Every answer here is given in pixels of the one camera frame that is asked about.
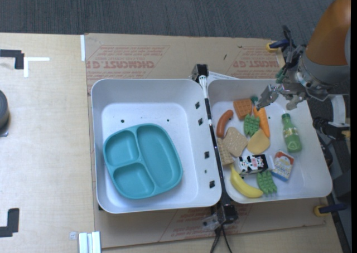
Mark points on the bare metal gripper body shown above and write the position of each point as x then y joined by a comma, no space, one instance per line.
295,87

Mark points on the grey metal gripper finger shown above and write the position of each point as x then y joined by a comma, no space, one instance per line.
268,96
295,102

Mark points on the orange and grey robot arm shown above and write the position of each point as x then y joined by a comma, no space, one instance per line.
329,37

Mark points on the orange toy carrot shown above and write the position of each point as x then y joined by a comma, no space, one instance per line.
264,123

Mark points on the orange toy waffle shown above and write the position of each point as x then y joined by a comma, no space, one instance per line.
242,108

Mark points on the green toy pea pods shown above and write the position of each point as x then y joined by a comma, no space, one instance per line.
266,182
251,125

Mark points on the green plastic bottle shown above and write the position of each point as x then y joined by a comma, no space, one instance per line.
292,136

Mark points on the yellow toy cheese wedge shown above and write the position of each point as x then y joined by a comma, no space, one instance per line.
258,142

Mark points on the white paper sheet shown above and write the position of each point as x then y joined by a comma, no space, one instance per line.
220,75

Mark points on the red-orange toy sausage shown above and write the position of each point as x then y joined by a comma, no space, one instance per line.
222,125

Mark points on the tan toy bread slice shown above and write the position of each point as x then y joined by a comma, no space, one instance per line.
235,141

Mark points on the orange and blue small carton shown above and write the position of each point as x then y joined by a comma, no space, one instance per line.
283,166

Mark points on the thin black and white rod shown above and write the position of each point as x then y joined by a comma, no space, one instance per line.
211,129

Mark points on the white plastic tray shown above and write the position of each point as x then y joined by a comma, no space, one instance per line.
309,168
145,96

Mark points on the cow print milk carton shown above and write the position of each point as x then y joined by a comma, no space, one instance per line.
252,164

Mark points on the tan toy waffle biscuit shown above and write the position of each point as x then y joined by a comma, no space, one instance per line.
224,155

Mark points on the yellow banana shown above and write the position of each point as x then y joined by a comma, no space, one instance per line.
242,186

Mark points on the brown cardboard board red print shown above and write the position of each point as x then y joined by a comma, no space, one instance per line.
167,57

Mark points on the teal divided plate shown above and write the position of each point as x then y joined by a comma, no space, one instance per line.
156,151

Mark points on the grey tape roll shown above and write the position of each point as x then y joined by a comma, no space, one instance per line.
2,112

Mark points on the black cylinder on white bracket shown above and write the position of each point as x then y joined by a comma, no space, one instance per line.
338,128

